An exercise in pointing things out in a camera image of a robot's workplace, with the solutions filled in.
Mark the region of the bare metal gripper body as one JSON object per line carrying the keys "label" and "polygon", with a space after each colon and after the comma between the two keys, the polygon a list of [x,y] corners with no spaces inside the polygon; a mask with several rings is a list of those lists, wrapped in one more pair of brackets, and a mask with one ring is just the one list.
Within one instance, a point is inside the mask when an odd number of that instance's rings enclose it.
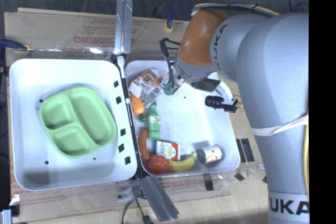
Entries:
{"label": "bare metal gripper body", "polygon": [[220,81],[215,79],[196,78],[183,71],[171,70],[162,80],[162,89],[164,92],[176,92],[181,86],[187,84],[197,90],[213,92],[219,83]]}

